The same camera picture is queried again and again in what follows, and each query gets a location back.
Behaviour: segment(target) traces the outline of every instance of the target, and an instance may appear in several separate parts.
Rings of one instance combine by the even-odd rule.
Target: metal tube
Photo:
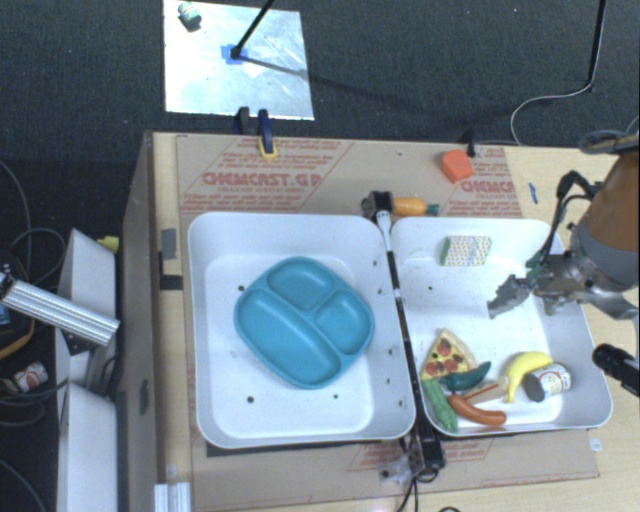
[[[1,304],[19,313],[59,327],[82,340],[106,347],[120,321],[74,304],[53,293],[15,280]]]
[[[267,11],[269,9],[271,9],[271,6],[273,5],[273,2],[275,2],[275,0],[267,0],[267,3],[264,4],[262,9],[260,10],[258,15],[256,16],[256,19],[253,20],[253,23],[251,24],[249,29],[242,36],[242,39],[240,39],[240,42],[237,45],[235,45],[233,48],[231,48],[230,55],[231,55],[232,59],[238,60],[240,58],[240,53],[242,52],[242,48],[244,47],[244,45],[247,43],[247,41],[251,37],[251,34],[253,34],[253,31],[256,28],[258,28],[258,25],[260,25],[260,22],[262,21],[262,18],[264,18],[264,15],[267,14]]]

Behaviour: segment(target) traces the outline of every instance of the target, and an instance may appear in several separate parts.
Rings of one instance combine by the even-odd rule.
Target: small container
[[[193,31],[200,28],[202,16],[200,16],[200,13],[191,2],[182,2],[178,6],[178,13],[180,21],[182,21],[187,30]]]
[[[531,400],[542,402],[571,389],[571,373],[561,364],[551,363],[525,375],[522,387]]]
[[[44,384],[48,380],[49,375],[47,374],[47,370],[40,361],[31,363],[13,376],[13,381],[23,393],[37,388],[40,384]]]

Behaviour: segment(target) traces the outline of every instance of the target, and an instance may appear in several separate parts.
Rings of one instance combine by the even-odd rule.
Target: blue tape
[[[232,59],[231,58],[231,50],[233,48],[235,48],[235,44],[227,44],[225,46],[221,46],[220,47],[220,54],[222,55],[222,58],[224,59],[224,61],[231,65],[231,66],[237,66],[242,64],[242,59],[248,59],[249,58],[249,52],[247,51],[246,48],[243,48],[242,51],[240,52],[240,58],[239,59]]]
[[[538,196],[536,195],[536,187],[533,186],[533,183],[529,183],[529,191],[531,192],[531,199],[533,199],[534,204],[538,204]]]

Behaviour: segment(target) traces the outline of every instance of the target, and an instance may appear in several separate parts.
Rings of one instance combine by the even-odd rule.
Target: blue plate
[[[342,375],[373,337],[362,298],[315,260],[289,258],[247,288],[234,311],[238,334],[274,372],[301,388]]]

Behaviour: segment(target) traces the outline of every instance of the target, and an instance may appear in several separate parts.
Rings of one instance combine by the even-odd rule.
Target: orange object
[[[401,217],[418,217],[427,211],[427,203],[419,197],[394,197],[393,213]]]
[[[441,170],[451,183],[456,183],[473,175],[473,167],[469,157],[460,149],[447,151],[442,156]]]

